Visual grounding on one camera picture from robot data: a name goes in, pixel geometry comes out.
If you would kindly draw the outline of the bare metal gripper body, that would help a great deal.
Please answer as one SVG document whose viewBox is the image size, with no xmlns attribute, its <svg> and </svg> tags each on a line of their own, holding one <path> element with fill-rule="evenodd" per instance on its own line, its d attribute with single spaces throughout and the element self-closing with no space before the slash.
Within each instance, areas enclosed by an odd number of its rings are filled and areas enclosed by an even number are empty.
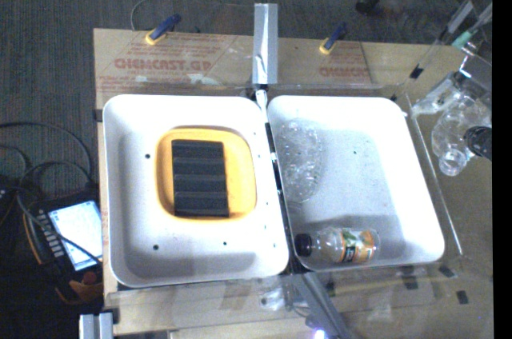
<svg viewBox="0 0 512 339">
<path fill-rule="evenodd" d="M 492 90 L 492 65 L 479 55 L 466 54 L 458 71 L 479 89 Z"/>
</svg>

